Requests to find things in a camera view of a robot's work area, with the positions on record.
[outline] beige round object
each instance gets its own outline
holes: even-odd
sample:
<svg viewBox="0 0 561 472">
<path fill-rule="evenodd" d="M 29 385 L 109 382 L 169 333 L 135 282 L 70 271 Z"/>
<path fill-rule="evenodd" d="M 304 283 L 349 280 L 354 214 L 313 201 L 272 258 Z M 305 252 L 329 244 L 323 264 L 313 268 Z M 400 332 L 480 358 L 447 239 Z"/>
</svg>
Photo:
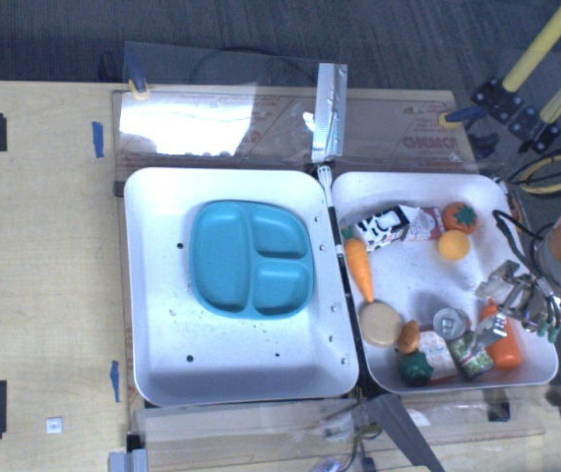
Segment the beige round object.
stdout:
<svg viewBox="0 0 561 472">
<path fill-rule="evenodd" d="M 395 309 L 381 301 L 364 305 L 359 312 L 361 335 L 375 346 L 392 346 L 403 328 L 403 320 Z"/>
</svg>

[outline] blue tape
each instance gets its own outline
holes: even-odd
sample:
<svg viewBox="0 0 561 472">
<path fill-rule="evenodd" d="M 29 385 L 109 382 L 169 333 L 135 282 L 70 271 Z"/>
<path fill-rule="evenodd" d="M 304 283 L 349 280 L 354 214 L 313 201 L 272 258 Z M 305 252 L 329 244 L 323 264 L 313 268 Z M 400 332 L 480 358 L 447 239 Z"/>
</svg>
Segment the blue tape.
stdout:
<svg viewBox="0 0 561 472">
<path fill-rule="evenodd" d="M 93 122 L 93 145 L 94 155 L 103 157 L 103 125 Z"/>
<path fill-rule="evenodd" d="M 119 363 L 112 360 L 112 367 L 110 367 L 110 379 L 112 380 L 112 387 L 114 388 L 114 400 L 120 402 L 119 399 Z"/>
</svg>

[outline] floor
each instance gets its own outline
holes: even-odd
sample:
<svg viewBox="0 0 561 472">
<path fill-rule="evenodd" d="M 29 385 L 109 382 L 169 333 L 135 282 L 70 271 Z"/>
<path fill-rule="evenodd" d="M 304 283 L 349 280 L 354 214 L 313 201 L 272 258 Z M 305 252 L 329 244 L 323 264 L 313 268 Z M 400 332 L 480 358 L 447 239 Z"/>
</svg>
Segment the floor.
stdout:
<svg viewBox="0 0 561 472">
<path fill-rule="evenodd" d="M 561 0 L 0 0 L 0 80 L 98 82 L 99 59 L 123 70 L 126 41 L 265 50 L 342 62 L 351 88 L 449 89 L 459 106 L 503 78 Z M 561 87 L 561 38 L 520 89 L 541 108 Z M 561 129 L 561 116 L 557 124 Z M 479 160 L 507 177 L 536 158 L 485 118 L 470 134 L 499 137 Z M 550 148 L 561 148 L 561 136 Z M 553 223 L 560 197 L 522 194 L 531 227 Z M 561 358 L 561 343 L 558 346 Z M 561 370 L 549 397 L 561 406 Z"/>
</svg>

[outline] orange carrot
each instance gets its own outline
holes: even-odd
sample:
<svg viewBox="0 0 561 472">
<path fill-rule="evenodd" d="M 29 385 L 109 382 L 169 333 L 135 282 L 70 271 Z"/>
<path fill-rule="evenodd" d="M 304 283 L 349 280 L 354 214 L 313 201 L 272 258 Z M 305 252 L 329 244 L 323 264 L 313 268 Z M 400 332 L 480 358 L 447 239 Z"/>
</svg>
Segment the orange carrot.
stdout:
<svg viewBox="0 0 561 472">
<path fill-rule="evenodd" d="M 488 299 L 488 305 L 481 310 L 481 320 L 490 315 L 497 314 L 497 305 L 493 299 Z M 506 320 L 506 332 L 508 335 L 486 348 L 488 355 L 493 359 L 497 369 L 513 369 L 522 363 L 521 350 L 517 344 L 517 338 L 510 325 L 510 318 Z"/>
<path fill-rule="evenodd" d="M 372 272 L 366 245 L 360 239 L 350 238 L 344 243 L 343 251 L 350 275 L 359 287 L 361 295 L 366 302 L 373 302 L 375 298 L 372 290 Z"/>
</svg>

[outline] white tray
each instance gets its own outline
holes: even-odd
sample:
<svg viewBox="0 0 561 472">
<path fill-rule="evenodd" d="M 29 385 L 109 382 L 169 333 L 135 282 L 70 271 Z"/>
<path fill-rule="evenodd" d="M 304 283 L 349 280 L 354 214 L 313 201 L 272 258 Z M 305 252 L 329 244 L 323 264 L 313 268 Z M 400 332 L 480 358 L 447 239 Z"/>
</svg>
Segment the white tray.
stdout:
<svg viewBox="0 0 561 472">
<path fill-rule="evenodd" d="M 311 302 L 280 320 L 223 317 L 193 295 L 191 227 L 208 202 L 284 207 L 307 227 Z M 296 171 L 146 168 L 125 185 L 134 342 L 141 395 L 160 406 L 335 397 L 359 369 L 322 188 Z"/>
<path fill-rule="evenodd" d="M 493 209 L 509 212 L 507 200 L 497 184 L 481 175 L 434 173 L 349 172 L 333 185 L 333 202 L 341 226 L 369 216 L 385 207 L 409 205 L 439 207 L 464 201 L 478 215 L 478 227 L 470 235 L 471 249 L 457 262 L 444 259 L 432 241 L 394 242 L 370 254 L 375 299 L 390 304 L 404 322 L 417 320 L 431 325 L 433 315 L 445 307 L 461 308 L 477 324 L 485 304 L 475 288 L 506 260 L 516 259 L 506 238 L 495 227 Z M 511 227 L 519 244 L 515 229 Z M 359 312 L 361 294 L 352 285 Z M 553 344 L 525 331 L 512 321 L 523 363 L 519 368 L 491 370 L 473 380 L 464 375 L 426 387 L 406 386 L 398 372 L 394 347 L 380 348 L 364 341 L 368 368 L 373 380 L 395 393 L 425 392 L 493 386 L 545 384 L 556 376 L 558 357 Z"/>
</svg>

